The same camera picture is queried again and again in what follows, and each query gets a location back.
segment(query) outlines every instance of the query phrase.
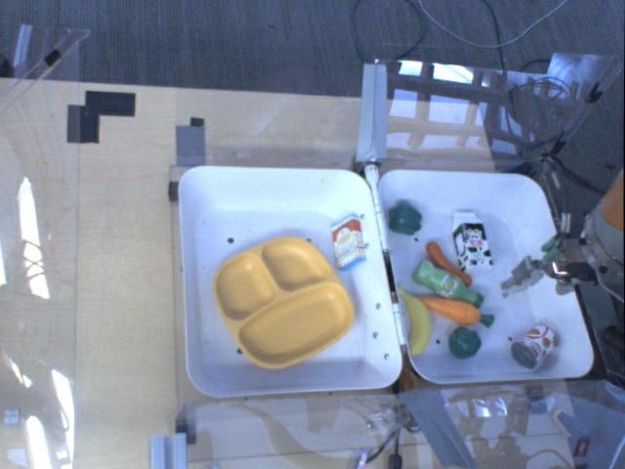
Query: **banana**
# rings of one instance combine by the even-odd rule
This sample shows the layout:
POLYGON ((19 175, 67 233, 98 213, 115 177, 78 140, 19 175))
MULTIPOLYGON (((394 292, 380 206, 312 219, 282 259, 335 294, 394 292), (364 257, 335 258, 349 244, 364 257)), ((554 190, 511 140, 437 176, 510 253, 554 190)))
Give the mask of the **banana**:
POLYGON ((410 345, 410 356, 420 355, 430 342, 432 335, 432 322, 428 308, 419 297, 410 295, 400 286, 397 293, 405 302, 406 310, 410 315, 410 335, 408 344, 410 345))

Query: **orange carrot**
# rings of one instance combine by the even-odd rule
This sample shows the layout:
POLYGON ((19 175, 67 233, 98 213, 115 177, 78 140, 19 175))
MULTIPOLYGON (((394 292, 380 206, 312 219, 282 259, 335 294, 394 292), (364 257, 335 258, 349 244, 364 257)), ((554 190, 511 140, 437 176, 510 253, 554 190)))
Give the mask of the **orange carrot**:
POLYGON ((462 279, 462 282, 467 285, 467 287, 471 286, 471 283, 473 281, 471 279, 471 275, 465 273, 464 271, 461 271, 453 264, 451 264, 442 253, 442 250, 440 250, 440 246, 438 245, 438 243, 436 243, 435 241, 430 241, 426 245, 426 252, 428 252, 428 257, 430 257, 432 264, 434 264, 437 268, 441 268, 442 270, 446 270, 447 272, 456 275, 457 277, 462 279))
POLYGON ((481 315, 478 308, 465 301, 423 295, 420 295, 419 299, 423 301, 430 311, 434 311, 460 324, 474 324, 480 321, 486 326, 491 326, 494 322, 493 315, 481 315))

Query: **wooden surface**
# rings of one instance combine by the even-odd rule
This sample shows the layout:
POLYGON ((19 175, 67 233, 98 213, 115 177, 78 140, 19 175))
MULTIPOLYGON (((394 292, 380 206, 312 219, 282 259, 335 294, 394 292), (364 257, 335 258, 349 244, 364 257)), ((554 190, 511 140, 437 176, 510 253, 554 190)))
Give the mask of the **wooden surface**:
MULTIPOLYGON (((293 148, 299 148, 309 158, 327 156, 323 161, 328 166, 347 168, 359 101, 60 82, 45 82, 28 95, 13 117, 3 117, 3 135, 9 137, 0 143, 12 144, 1 148, 2 161, 5 168, 12 161, 30 162, 22 170, 31 176, 37 202, 45 210, 44 230, 54 239, 48 246, 57 247, 54 256, 47 254, 55 267, 49 273, 51 291, 70 302, 56 306, 52 319, 46 306, 30 313, 3 308, 2 329, 7 334, 15 330, 19 319, 27 320, 28 328, 48 329, 22 336, 29 341, 16 335, 11 342, 21 343, 23 351, 13 356, 25 365, 48 356, 71 380, 76 467, 147 467, 150 436, 174 430, 177 375, 185 373, 180 363, 184 353, 179 349, 177 356, 176 347, 174 300, 180 288, 174 283, 172 256, 175 207, 167 194, 176 162, 176 125, 188 125, 192 116, 204 118, 214 162, 234 164, 239 158, 249 163, 259 157, 261 163, 275 165, 290 156, 289 164, 305 166, 311 160, 294 159, 293 148), (99 144, 69 145, 66 105, 84 104, 87 90, 135 93, 136 114, 102 116, 99 144), (29 137, 20 141, 20 131, 29 137), (63 279, 67 274, 75 275, 74 283, 63 279)), ((5 182, 0 192, 14 195, 15 183, 9 187, 5 182)), ((27 405, 22 389, 14 392, 12 397, 5 394, 2 405, 27 405)), ((404 467, 416 467, 416 460, 419 467, 437 467, 420 436, 405 441, 413 446, 409 450, 420 451, 411 462, 407 452, 404 467)), ((18 439, 12 432, 11 443, 18 439)), ((235 452, 240 440, 230 436, 229 443, 229 451, 235 452)), ((346 467, 353 452, 336 455, 324 459, 323 467, 346 467)), ((319 456, 221 463, 224 468, 320 467, 319 456)), ((373 467, 384 467, 386 460, 381 456, 373 467)))

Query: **silver can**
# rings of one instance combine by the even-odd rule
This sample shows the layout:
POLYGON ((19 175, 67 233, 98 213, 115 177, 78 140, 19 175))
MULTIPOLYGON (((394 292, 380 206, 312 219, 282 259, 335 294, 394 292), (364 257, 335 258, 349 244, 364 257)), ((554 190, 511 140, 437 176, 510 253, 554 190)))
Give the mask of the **silver can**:
POLYGON ((535 324, 517 342, 511 351, 515 361, 526 368, 535 368, 558 346, 556 332, 545 324, 535 324))

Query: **toy soda bottle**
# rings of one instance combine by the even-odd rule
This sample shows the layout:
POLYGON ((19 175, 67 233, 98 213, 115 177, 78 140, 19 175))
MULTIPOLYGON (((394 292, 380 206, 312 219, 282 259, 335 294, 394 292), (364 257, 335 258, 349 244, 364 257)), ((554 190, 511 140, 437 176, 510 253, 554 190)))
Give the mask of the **toy soda bottle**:
POLYGON ((426 285, 442 297, 462 299, 477 308, 484 298, 477 292, 469 290, 462 280, 445 270, 435 268, 430 261, 423 261, 412 275, 412 279, 420 285, 426 285))

